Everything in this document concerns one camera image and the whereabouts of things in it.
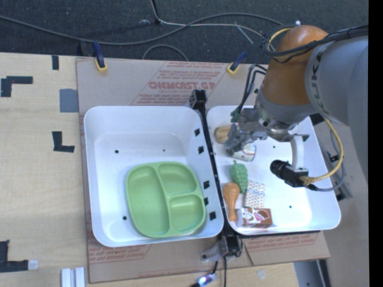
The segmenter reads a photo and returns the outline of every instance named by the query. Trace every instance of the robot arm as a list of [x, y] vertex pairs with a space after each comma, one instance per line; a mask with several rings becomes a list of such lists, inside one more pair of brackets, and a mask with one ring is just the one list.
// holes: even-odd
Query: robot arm
[[[268, 51], [270, 42], [285, 31], [276, 50]], [[313, 26], [280, 27], [266, 37], [264, 50], [273, 59], [254, 107], [239, 107], [232, 113], [227, 152], [231, 155], [247, 143], [267, 137], [291, 142], [296, 135], [289, 131], [319, 112], [325, 120], [350, 126], [368, 181], [368, 26], [331, 35]], [[276, 162], [273, 167], [283, 178], [279, 173], [282, 164]]]

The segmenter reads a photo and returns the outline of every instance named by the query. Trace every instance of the green plate compartment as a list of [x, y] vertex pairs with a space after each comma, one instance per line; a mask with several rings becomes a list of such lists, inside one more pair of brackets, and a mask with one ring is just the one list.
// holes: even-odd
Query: green plate compartment
[[194, 172], [179, 162], [134, 167], [126, 176], [126, 198], [136, 229], [152, 238], [191, 233], [206, 217]]

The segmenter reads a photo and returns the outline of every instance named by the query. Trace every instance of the green toy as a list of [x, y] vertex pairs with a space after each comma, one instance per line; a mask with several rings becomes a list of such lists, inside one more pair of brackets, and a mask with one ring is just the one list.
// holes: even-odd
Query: green toy
[[235, 160], [234, 164], [230, 167], [229, 172], [232, 181], [238, 184], [241, 194], [246, 193], [248, 175], [245, 165], [237, 164], [237, 161]]

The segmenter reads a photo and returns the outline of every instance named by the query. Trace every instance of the dark background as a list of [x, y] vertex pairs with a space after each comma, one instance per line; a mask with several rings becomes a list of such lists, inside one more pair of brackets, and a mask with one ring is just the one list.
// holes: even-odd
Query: dark background
[[[150, 0], [0, 0], [0, 51], [57, 55], [92, 55], [92, 41], [132, 43], [102, 44], [105, 57], [141, 59], [154, 45], [170, 45], [194, 62], [232, 62], [248, 51], [248, 63], [268, 63], [260, 49], [261, 38], [235, 26], [188, 27], [156, 41], [178, 28], [158, 24]], [[224, 16], [202, 23], [248, 27], [261, 35], [278, 23], [314, 25], [328, 33], [368, 25], [369, 0], [154, 0], [159, 19], [169, 23], [189, 23], [222, 13], [252, 16]], [[40, 28], [88, 39], [80, 47], [77, 39], [52, 35], [5, 19], [19, 20]], [[184, 60], [168, 47], [151, 49], [146, 59]]]

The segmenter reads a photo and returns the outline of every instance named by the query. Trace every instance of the tin can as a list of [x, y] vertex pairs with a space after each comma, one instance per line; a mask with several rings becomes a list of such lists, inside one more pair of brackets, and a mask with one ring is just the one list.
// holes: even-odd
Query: tin can
[[232, 157], [238, 160], [252, 161], [256, 156], [257, 147], [253, 143], [248, 143], [244, 148], [238, 152], [235, 152]]

